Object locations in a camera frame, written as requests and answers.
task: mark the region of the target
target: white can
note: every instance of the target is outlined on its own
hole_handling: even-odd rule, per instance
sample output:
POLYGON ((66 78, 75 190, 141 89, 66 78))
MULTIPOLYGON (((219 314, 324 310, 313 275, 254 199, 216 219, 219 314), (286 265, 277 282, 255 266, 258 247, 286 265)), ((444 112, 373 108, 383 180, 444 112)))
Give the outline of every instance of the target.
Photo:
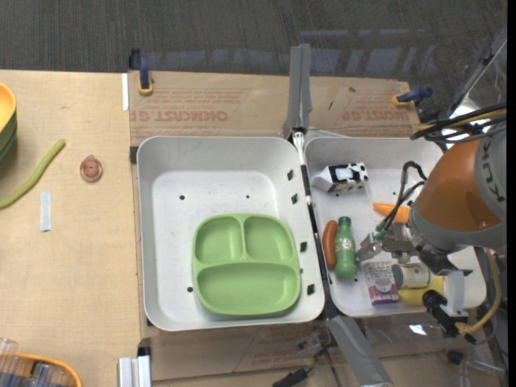
POLYGON ((430 269, 425 264, 394 264, 392 269, 398 289, 424 288, 430 284, 430 269))

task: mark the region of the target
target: toy bottle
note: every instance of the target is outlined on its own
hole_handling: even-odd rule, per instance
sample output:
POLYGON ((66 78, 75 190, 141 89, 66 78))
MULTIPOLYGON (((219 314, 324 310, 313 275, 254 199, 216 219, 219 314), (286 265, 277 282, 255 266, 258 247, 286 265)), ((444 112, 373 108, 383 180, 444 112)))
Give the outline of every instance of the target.
POLYGON ((335 235, 335 275, 337 278, 352 279, 356 274, 356 246, 351 232, 352 220, 347 216, 339 218, 339 229, 335 235))

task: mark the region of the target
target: green divided plate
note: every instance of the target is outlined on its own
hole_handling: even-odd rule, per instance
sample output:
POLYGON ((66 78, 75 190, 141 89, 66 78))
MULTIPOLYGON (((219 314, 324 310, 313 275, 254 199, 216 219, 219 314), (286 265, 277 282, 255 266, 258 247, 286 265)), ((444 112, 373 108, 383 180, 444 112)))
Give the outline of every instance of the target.
POLYGON ((204 220, 193 237, 192 261, 197 295, 216 314, 274 314, 299 298, 293 237, 272 216, 225 214, 204 220))

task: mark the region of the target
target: dark gray carpet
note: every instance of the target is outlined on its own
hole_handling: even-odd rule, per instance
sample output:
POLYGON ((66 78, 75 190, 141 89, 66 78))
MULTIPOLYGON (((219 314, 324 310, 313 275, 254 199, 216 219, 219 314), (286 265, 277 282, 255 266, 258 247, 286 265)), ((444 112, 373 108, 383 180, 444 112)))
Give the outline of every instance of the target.
POLYGON ((310 43, 311 74, 381 77, 450 105, 500 29, 508 0, 0 0, 0 69, 289 72, 310 43))

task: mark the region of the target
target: table surface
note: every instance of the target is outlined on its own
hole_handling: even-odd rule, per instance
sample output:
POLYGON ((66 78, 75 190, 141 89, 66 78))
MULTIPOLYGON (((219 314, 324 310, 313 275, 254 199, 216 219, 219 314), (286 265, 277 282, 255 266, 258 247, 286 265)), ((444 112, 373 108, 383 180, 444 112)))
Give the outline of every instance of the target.
MULTIPOLYGON (((15 93, 19 125, 12 149, 0 162, 0 198, 32 175, 57 140, 66 141, 37 184, 0 210, 0 337, 17 341, 22 352, 66 362, 85 387, 115 386, 118 359, 135 356, 144 319, 122 75, 0 70, 0 81, 15 93), (104 172, 88 183, 79 166, 92 154, 104 172), (42 191, 52 194, 52 228, 45 232, 40 231, 42 191)), ((408 386, 414 377, 405 368, 414 360, 439 385, 468 378, 430 353, 382 362, 396 385, 408 386), (438 376, 436 367, 443 369, 438 376)), ((334 382, 327 367, 316 370, 306 385, 334 382)), ((347 385, 356 385, 347 366, 339 371, 347 385)), ((230 377, 235 385, 270 385, 285 374, 220 376, 210 383, 227 385, 230 377)), ((203 383, 206 379, 158 384, 203 383)))

